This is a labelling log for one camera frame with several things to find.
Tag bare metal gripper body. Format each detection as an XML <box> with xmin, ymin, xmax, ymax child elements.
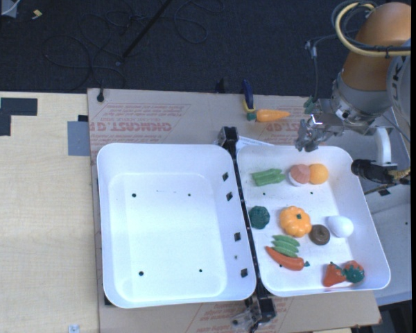
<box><xmin>311</xmin><ymin>98</ymin><xmax>381</xmax><ymax>137</ymax></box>

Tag orange fruit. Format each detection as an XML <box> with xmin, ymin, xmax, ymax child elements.
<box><xmin>309</xmin><ymin>162</ymin><xmax>330</xmax><ymax>186</ymax></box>

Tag orange carrot with green top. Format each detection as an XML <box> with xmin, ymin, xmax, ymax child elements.
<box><xmin>246</xmin><ymin>108</ymin><xmax>292</xmax><ymax>123</ymax></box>

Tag green beans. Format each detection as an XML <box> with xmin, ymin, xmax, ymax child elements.
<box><xmin>251</xmin><ymin>167</ymin><xmax>287</xmax><ymax>187</ymax></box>

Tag white plastic tray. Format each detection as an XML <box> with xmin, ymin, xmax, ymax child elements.
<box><xmin>96</xmin><ymin>142</ymin><xmax>257</xmax><ymax>309</ymax></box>
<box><xmin>236</xmin><ymin>144</ymin><xmax>392</xmax><ymax>298</ymax></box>

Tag yellow pumpkin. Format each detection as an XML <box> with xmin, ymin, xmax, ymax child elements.
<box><xmin>279</xmin><ymin>205</ymin><xmax>313</xmax><ymax>239</ymax></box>

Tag white egg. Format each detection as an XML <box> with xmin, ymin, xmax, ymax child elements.
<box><xmin>327</xmin><ymin>215</ymin><xmax>355</xmax><ymax>239</ymax></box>

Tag dark green broccoli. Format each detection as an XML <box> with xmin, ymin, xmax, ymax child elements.
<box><xmin>248</xmin><ymin>205</ymin><xmax>271</xmax><ymax>230</ymax></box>

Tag brown doughnut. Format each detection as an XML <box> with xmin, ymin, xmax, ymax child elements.
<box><xmin>309</xmin><ymin>223</ymin><xmax>331</xmax><ymax>246</ymax></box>

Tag thin black rod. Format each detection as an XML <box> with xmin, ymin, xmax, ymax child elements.
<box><xmin>226</xmin><ymin>137</ymin><xmax>273</xmax><ymax>311</ymax></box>

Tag green pea pods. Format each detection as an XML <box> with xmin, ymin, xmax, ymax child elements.
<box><xmin>270</xmin><ymin>234</ymin><xmax>302</xmax><ymax>259</ymax></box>

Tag orange red chili pepper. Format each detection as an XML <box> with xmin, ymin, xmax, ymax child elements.
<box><xmin>265</xmin><ymin>246</ymin><xmax>311</xmax><ymax>272</ymax></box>

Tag red strawberry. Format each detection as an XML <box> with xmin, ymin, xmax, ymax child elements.
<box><xmin>322</xmin><ymin>262</ymin><xmax>348</xmax><ymax>289</ymax></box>
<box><xmin>343</xmin><ymin>259</ymin><xmax>366</xmax><ymax>284</ymax></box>

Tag brown cardboard board red print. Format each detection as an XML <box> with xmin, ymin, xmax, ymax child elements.
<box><xmin>86</xmin><ymin>87</ymin><xmax>383</xmax><ymax>333</ymax></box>

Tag black cylinder on white bracket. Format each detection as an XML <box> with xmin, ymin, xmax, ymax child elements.
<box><xmin>350</xmin><ymin>126</ymin><xmax>407</xmax><ymax>185</ymax></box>

